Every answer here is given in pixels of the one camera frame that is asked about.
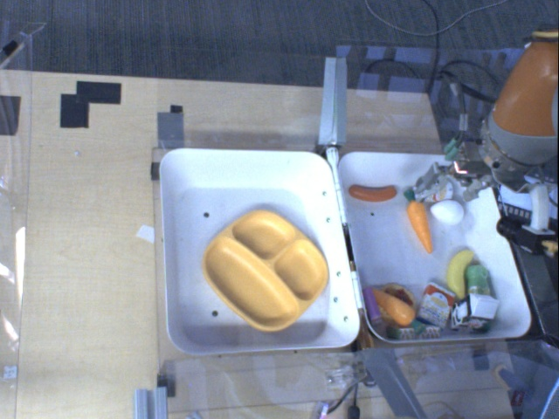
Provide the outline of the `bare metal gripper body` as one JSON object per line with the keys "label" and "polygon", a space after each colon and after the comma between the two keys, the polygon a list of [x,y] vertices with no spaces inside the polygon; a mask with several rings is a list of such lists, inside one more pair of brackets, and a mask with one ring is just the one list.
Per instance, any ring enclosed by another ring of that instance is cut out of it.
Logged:
{"label": "bare metal gripper body", "polygon": [[457,141],[449,146],[449,162],[449,174],[463,185],[498,184],[494,172],[500,166],[500,151],[492,141]]}

